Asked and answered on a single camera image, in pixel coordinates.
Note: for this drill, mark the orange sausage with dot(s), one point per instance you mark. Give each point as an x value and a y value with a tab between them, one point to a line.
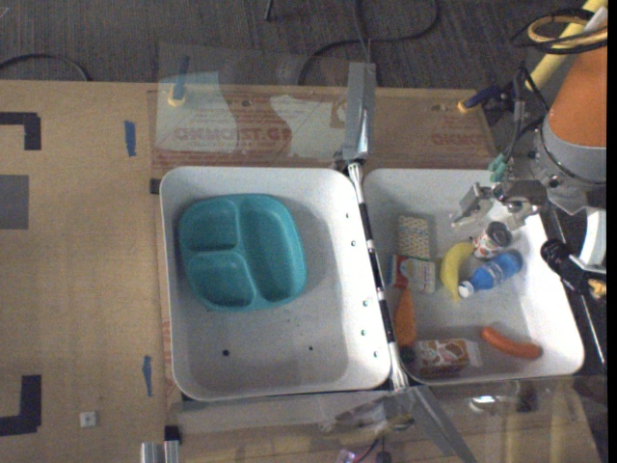
511	344

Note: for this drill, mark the white plastic tray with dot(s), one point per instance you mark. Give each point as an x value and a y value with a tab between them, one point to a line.
270	345
501	307

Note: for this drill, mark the yellow banana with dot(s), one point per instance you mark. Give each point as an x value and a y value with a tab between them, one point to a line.
453	265

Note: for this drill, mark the white and orange carton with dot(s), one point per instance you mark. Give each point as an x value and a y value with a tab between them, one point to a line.
417	274

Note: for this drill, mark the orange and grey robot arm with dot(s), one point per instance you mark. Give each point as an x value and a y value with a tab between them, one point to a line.
578	99

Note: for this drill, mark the grey taped block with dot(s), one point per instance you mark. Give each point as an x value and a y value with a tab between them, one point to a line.
359	114

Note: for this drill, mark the blue plastic bottle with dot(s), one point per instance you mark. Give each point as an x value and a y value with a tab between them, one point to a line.
494	272

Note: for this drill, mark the white bottle with black cap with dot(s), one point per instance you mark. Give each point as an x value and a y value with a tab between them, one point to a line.
489	241

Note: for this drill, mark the brown and white carton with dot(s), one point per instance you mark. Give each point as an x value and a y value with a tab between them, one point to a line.
443	357

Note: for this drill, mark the teal divided plate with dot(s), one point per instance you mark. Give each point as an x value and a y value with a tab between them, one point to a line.
241	251

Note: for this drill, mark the orange carrot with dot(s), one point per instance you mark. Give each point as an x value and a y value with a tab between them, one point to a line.
405	318

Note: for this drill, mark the patterned biscuit packet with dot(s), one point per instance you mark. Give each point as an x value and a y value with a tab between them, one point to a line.
413	236

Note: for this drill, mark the black cylinder on white bracket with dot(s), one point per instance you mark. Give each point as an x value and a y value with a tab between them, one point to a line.
561	258

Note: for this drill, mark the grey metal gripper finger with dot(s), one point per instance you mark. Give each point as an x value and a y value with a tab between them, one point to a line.
519	211
477	200

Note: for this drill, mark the small white square block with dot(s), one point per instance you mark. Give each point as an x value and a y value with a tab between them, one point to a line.
88	418

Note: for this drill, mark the thin black and white rod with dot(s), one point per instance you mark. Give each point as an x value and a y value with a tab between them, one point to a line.
368	236

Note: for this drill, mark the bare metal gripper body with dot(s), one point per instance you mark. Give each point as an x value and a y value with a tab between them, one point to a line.
523	191

